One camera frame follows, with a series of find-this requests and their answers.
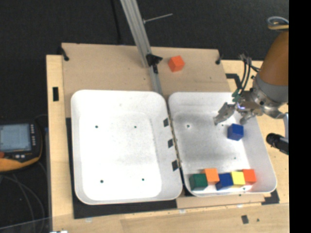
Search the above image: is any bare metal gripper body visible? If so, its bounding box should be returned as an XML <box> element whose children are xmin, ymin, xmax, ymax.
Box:
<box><xmin>234</xmin><ymin>89</ymin><xmax>288</xmax><ymax>119</ymax></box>

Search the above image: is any blue cube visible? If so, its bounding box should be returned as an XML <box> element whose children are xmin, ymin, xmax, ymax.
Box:
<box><xmin>227</xmin><ymin>123</ymin><xmax>244</xmax><ymax>141</ymax></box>
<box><xmin>215</xmin><ymin>173</ymin><xmax>234</xmax><ymax>191</ymax></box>

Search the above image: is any white plastic tray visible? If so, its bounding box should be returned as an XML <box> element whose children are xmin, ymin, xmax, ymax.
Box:
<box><xmin>167</xmin><ymin>91</ymin><xmax>278</xmax><ymax>198</ymax></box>
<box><xmin>70</xmin><ymin>89</ymin><xmax>184</xmax><ymax>205</ymax></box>

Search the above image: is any thin black and white rod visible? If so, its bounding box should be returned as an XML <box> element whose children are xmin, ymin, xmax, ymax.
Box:
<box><xmin>168</xmin><ymin>107</ymin><xmax>182</xmax><ymax>169</ymax></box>

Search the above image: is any orange cube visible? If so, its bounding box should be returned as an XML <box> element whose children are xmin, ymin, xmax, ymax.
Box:
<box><xmin>168</xmin><ymin>55</ymin><xmax>186</xmax><ymax>73</ymax></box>
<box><xmin>242</xmin><ymin>168</ymin><xmax>258</xmax><ymax>185</ymax></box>
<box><xmin>201</xmin><ymin>168</ymin><xmax>221</xmax><ymax>185</ymax></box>

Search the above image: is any yellow cube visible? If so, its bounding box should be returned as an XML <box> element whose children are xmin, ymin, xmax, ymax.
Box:
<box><xmin>230</xmin><ymin>170</ymin><xmax>246</xmax><ymax>186</ymax></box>

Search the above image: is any green cube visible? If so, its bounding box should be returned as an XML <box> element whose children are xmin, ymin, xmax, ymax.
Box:
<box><xmin>189</xmin><ymin>173</ymin><xmax>209</xmax><ymax>191</ymax></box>

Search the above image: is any brown cardboard board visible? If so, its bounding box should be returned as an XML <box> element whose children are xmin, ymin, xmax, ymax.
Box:
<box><xmin>60</xmin><ymin>42</ymin><xmax>266</xmax><ymax>209</ymax></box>

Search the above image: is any black cylinder on white bracket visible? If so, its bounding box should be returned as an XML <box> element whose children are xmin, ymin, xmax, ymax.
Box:
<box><xmin>265</xmin><ymin>112</ymin><xmax>289</xmax><ymax>155</ymax></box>

